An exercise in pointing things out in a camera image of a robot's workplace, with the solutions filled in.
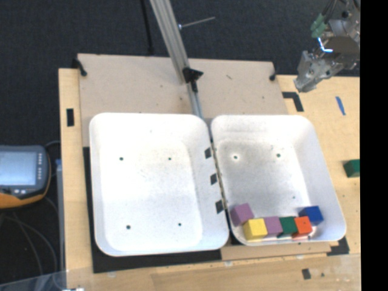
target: purple cube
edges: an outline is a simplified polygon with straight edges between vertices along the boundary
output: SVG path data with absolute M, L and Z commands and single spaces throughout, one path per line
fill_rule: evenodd
M 278 216 L 268 216 L 264 218 L 264 223 L 266 224 L 268 235 L 266 238 L 274 237 L 276 238 L 279 234 L 283 232 L 283 228 L 280 223 Z
M 249 207 L 249 204 L 237 205 L 230 211 L 230 218 L 232 219 L 234 226 L 240 226 L 247 222 L 249 219 L 253 219 L 253 212 Z

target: orange cube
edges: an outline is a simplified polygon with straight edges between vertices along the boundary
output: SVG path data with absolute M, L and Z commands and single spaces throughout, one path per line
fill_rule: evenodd
M 308 216 L 299 216 L 297 218 L 294 218 L 294 220 L 298 231 L 292 236 L 293 238 L 307 236 L 313 231 Z

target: black clip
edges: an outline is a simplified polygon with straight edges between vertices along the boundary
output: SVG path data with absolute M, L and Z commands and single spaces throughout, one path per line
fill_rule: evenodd
M 183 69 L 183 76 L 186 83 L 191 83 L 192 90 L 195 93 L 198 93 L 198 86 L 196 85 L 196 80 L 198 80 L 204 73 L 202 71 L 197 71 L 190 69 L 188 67 Z
M 73 69 L 78 69 L 79 68 L 79 71 L 81 72 L 81 75 L 82 76 L 87 76 L 87 72 L 85 71 L 84 66 L 81 64 L 81 62 L 79 61 L 78 58 L 73 58 L 72 68 Z

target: metal pole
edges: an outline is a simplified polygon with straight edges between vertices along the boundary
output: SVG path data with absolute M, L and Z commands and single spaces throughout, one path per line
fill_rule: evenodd
M 170 0 L 150 0 L 150 2 L 178 79 L 180 83 L 185 83 L 187 81 L 183 70 L 190 68 L 190 65 Z M 197 92 L 193 91 L 190 84 L 187 84 L 187 91 L 193 114 L 202 118 L 202 109 Z

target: cube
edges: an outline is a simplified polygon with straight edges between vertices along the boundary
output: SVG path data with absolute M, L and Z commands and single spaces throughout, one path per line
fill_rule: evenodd
M 360 160 L 351 159 L 344 164 L 345 172 L 348 178 L 355 178 L 360 176 Z
M 295 218 L 295 224 L 298 231 L 292 235 L 292 238 L 304 237 L 313 231 L 308 216 L 299 216 Z
M 263 218 L 249 219 L 243 225 L 245 238 L 248 241 L 262 239 L 267 236 L 267 228 Z
M 283 231 L 278 235 L 278 238 L 292 236 L 298 231 L 293 216 L 279 218 Z
M 319 206 L 305 207 L 299 212 L 299 216 L 308 216 L 312 226 L 317 226 L 323 221 L 323 216 Z
M 266 238 L 276 238 L 280 233 L 283 232 L 283 228 L 281 227 L 280 219 L 278 216 L 265 217 L 264 222 L 268 232 Z
M 248 203 L 237 205 L 230 211 L 230 219 L 234 226 L 240 226 L 253 218 L 254 215 Z

